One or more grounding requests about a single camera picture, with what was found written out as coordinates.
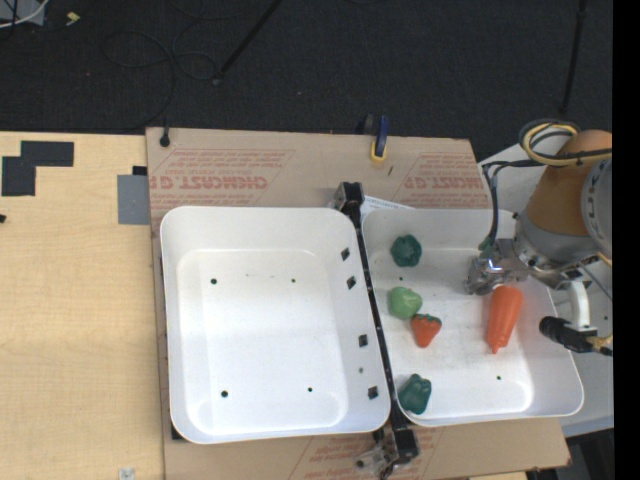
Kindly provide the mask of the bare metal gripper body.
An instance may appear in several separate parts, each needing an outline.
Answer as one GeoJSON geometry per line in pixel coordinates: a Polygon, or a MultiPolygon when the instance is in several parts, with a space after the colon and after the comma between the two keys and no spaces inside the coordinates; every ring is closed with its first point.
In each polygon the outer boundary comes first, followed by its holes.
{"type": "Polygon", "coordinates": [[[533,278],[551,289],[561,289],[575,275],[575,263],[558,264],[536,250],[521,248],[515,239],[485,239],[478,247],[474,270],[506,275],[504,284],[533,278]]]}

